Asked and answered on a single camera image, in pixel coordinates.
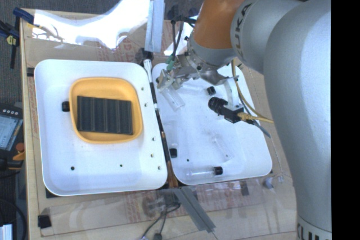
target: black device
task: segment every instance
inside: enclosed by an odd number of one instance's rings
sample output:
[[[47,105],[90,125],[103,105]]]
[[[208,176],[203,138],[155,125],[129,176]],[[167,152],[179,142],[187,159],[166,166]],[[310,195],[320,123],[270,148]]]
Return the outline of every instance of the black device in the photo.
[[[24,141],[23,110],[0,103],[0,170],[21,168],[23,162],[14,160],[16,145]]]

